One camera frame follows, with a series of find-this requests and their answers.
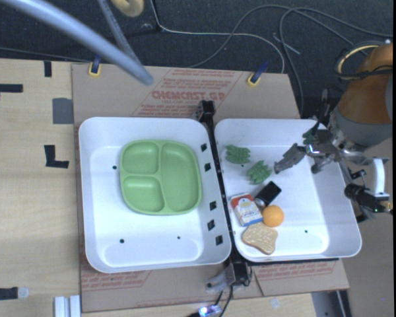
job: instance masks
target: white tray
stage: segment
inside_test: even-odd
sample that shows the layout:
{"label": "white tray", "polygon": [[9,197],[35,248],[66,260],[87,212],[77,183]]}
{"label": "white tray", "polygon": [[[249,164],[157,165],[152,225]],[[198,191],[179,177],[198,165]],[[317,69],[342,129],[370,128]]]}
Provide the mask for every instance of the white tray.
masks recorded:
{"label": "white tray", "polygon": [[[276,227],[278,238],[275,251],[266,255],[242,242],[242,227],[230,204],[230,220],[234,242],[241,255],[253,262],[314,260],[344,258],[357,254],[362,241],[351,202],[345,197],[345,181],[339,165],[331,163],[318,174],[312,174],[314,163],[310,157],[279,174],[272,174],[260,185],[253,185],[246,176],[247,170],[259,160],[271,168],[274,162],[297,143],[302,134],[311,128],[313,120],[258,120],[227,119],[215,128],[220,165],[226,197],[249,192],[252,196],[270,181],[282,192],[275,198],[284,211],[283,223]],[[251,161],[243,166],[224,159],[226,146],[246,147]]]}
{"label": "white tray", "polygon": [[[125,204],[120,190],[119,154],[129,142],[169,139],[195,153],[202,197],[181,215],[144,215]],[[209,136],[191,119],[90,118],[79,129],[86,256],[105,273],[219,264],[231,241]]]}

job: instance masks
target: bread slice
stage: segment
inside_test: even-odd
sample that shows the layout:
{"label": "bread slice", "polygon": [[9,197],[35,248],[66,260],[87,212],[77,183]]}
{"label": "bread slice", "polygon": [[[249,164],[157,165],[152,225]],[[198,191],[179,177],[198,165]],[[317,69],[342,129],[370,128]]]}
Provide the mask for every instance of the bread slice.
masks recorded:
{"label": "bread slice", "polygon": [[277,230],[268,227],[262,222],[250,225],[242,234],[244,243],[257,248],[267,255],[275,251],[276,239]]}

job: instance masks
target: black fabric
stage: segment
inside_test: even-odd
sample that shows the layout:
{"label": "black fabric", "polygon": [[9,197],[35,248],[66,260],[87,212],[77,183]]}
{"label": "black fabric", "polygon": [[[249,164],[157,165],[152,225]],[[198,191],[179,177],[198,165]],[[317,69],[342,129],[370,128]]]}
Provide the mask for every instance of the black fabric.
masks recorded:
{"label": "black fabric", "polygon": [[[95,29],[112,42],[112,33],[95,0],[47,0]],[[393,0],[155,0],[163,26],[184,32],[231,32],[242,15],[261,5],[281,5],[288,8],[305,7],[339,18],[357,27],[381,34],[393,34]],[[275,40],[280,35],[279,24],[287,12],[282,8],[264,8],[250,14],[237,32],[264,37],[284,51]],[[306,11],[308,16],[341,33],[353,44],[367,40],[386,40],[319,13]],[[127,18],[114,9],[114,15],[132,49],[144,65],[189,67],[209,57],[225,41],[225,36],[170,34],[158,29],[150,0],[137,18]],[[321,93],[329,87],[331,101],[337,101],[346,83],[333,73],[333,65],[340,53],[350,45],[342,38],[298,13],[290,13],[283,20],[285,43],[299,52],[289,51],[302,86],[305,99],[304,118],[319,114]],[[0,47],[48,53],[92,61],[94,54],[58,31],[26,17],[0,3]],[[0,57],[21,59],[59,59],[0,50]],[[363,60],[356,55],[346,69],[353,72]],[[255,71],[264,61],[268,72],[279,73],[279,54],[257,38],[234,36],[221,52],[201,68]],[[288,73],[297,102],[300,102],[298,81],[289,63]]]}

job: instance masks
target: divided green plate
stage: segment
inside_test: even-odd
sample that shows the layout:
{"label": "divided green plate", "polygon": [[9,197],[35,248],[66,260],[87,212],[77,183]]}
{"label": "divided green plate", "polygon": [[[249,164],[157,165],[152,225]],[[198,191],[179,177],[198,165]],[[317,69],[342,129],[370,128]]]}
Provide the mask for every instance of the divided green plate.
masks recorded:
{"label": "divided green plate", "polygon": [[120,154],[119,173],[123,198],[128,207],[139,213],[184,214],[201,202],[197,157],[183,143],[129,143]]}

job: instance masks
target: orange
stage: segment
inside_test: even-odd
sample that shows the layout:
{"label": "orange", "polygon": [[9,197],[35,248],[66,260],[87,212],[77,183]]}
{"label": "orange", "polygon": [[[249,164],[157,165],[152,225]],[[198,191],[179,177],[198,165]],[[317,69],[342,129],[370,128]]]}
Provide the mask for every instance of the orange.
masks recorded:
{"label": "orange", "polygon": [[284,219],[283,210],[273,204],[264,208],[262,215],[264,224],[271,228],[281,225]]}

